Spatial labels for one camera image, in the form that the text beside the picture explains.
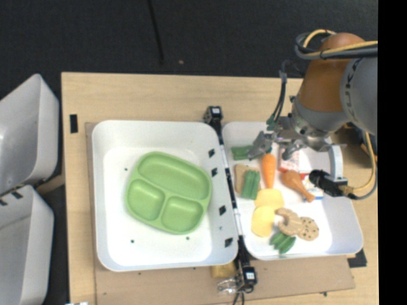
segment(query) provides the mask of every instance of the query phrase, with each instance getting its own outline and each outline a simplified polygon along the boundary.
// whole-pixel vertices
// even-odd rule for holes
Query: white tray
[[[261,165],[259,159],[234,161],[231,148],[251,145],[260,131],[266,131],[264,122],[232,122],[224,126],[223,138],[233,185],[235,184],[234,167],[236,164],[243,163],[259,169],[261,169]],[[273,144],[272,153],[277,159],[278,151],[278,145]],[[313,169],[330,172],[328,153],[315,152],[310,148],[301,149],[300,169],[306,172]],[[241,198],[239,193],[235,192],[244,243],[253,257],[260,260],[274,260],[286,257],[354,254],[360,251],[363,244],[362,232],[350,199],[324,195],[321,200],[314,200],[311,203],[303,201],[299,193],[281,183],[280,175],[281,173],[277,172],[274,188],[282,192],[285,207],[290,208],[299,216],[313,218],[320,228],[320,234],[314,241],[297,238],[293,248],[287,254],[279,255],[278,251],[269,246],[270,238],[258,237],[251,231],[251,218],[255,209],[253,200]],[[265,183],[262,178],[261,188],[264,187]],[[278,230],[278,220],[282,220],[282,217],[276,216],[273,233]]]
[[[203,221],[174,235],[133,218],[125,207],[127,180],[144,154],[161,151],[203,168],[212,197]],[[211,266],[237,254],[237,230],[215,131],[196,122],[103,121],[92,132],[97,256],[112,271]]]

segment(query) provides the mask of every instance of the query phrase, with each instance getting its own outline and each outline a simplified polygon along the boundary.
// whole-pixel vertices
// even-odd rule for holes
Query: toy food
[[[242,193],[243,186],[244,186],[244,179],[246,176],[246,173],[249,171],[259,171],[258,168],[256,167],[250,167],[244,164],[237,164],[235,166],[235,190],[238,193]]]
[[[302,229],[298,232],[298,237],[303,240],[312,241],[319,235],[319,227],[310,217],[300,217],[302,221]]]
[[[255,170],[249,170],[244,177],[244,185],[241,193],[242,198],[255,200],[259,190],[260,173]]]
[[[270,245],[274,245],[274,249],[279,250],[280,254],[284,254],[293,247],[295,241],[295,236],[289,236],[279,231],[270,239]]]
[[[274,186],[274,177],[277,167],[277,160],[273,154],[267,153],[261,159],[261,167],[263,169],[263,177],[266,187],[272,189]]]
[[[247,159],[247,153],[253,146],[242,146],[242,147],[232,147],[231,152],[233,154],[233,160],[243,160]]]
[[[284,221],[279,222],[279,229],[284,234],[295,235],[303,229],[302,220],[292,210],[287,208],[279,208],[275,211],[275,213],[284,217]]]
[[[252,232],[260,237],[269,237],[272,233],[275,212],[274,208],[261,206],[254,209],[252,216]]]
[[[302,183],[301,175],[294,171],[288,170],[281,175],[281,180],[283,184],[291,189],[300,192],[308,202],[311,202],[315,199],[315,196],[307,191],[305,186]]]
[[[254,201],[256,207],[270,206],[275,210],[284,207],[284,199],[280,190],[277,189],[261,189],[257,193],[257,198]]]

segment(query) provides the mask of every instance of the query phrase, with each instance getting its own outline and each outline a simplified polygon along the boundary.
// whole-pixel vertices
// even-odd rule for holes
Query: yellow object
[[[269,237],[274,223],[273,207],[261,206],[254,209],[252,216],[252,232],[260,237]]]
[[[281,191],[277,189],[261,189],[254,201],[256,207],[269,206],[274,210],[284,207]]]
[[[232,261],[221,266],[211,266],[210,276],[212,278],[231,278],[236,275],[236,265]]]

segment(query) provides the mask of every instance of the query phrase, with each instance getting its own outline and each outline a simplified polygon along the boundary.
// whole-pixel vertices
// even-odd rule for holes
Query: black floor
[[[58,98],[62,71],[277,77],[283,60],[296,60],[294,39],[303,32],[378,38],[378,0],[153,0],[153,7],[164,63],[147,0],[0,0],[0,98],[36,72]],[[56,216],[45,305],[62,305],[64,189],[44,197]]]

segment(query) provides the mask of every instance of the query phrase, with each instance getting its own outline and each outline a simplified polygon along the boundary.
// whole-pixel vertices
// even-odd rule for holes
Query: yellow toy food
[[[252,232],[260,237],[269,237],[272,233],[275,209],[269,206],[260,206],[254,209],[252,216]]]
[[[280,190],[277,189],[261,189],[257,193],[257,198],[254,201],[256,207],[269,206],[274,210],[284,207],[284,199]]]

